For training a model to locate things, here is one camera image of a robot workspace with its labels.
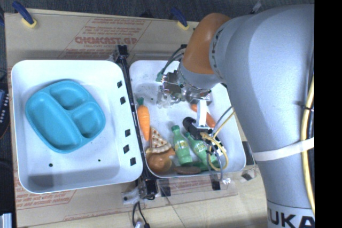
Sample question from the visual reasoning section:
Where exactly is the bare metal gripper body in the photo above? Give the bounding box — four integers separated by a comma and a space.
159, 70, 212, 104

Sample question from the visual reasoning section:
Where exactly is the white plastic tray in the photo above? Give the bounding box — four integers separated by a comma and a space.
129, 59, 247, 179
10, 59, 144, 194

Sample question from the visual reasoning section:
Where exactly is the orange carrot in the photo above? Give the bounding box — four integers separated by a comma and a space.
136, 97, 151, 141

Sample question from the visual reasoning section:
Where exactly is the orange sausage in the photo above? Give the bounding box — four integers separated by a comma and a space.
190, 103, 216, 129

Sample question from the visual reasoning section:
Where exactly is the pizza slice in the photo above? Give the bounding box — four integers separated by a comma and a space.
145, 127, 173, 154

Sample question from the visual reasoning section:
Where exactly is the green bottle yellow label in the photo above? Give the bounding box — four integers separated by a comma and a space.
170, 124, 193, 166
184, 132, 220, 169

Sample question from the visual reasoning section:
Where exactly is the brown bread roll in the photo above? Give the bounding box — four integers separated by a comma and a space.
147, 148, 176, 173

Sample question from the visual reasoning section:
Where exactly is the blue divided plate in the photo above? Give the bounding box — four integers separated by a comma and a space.
25, 79, 106, 154

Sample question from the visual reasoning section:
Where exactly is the brown cardboard board red print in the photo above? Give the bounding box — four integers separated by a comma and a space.
4, 7, 268, 228

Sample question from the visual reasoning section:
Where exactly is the black block with thin wires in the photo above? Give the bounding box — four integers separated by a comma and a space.
136, 178, 159, 200
115, 44, 129, 60

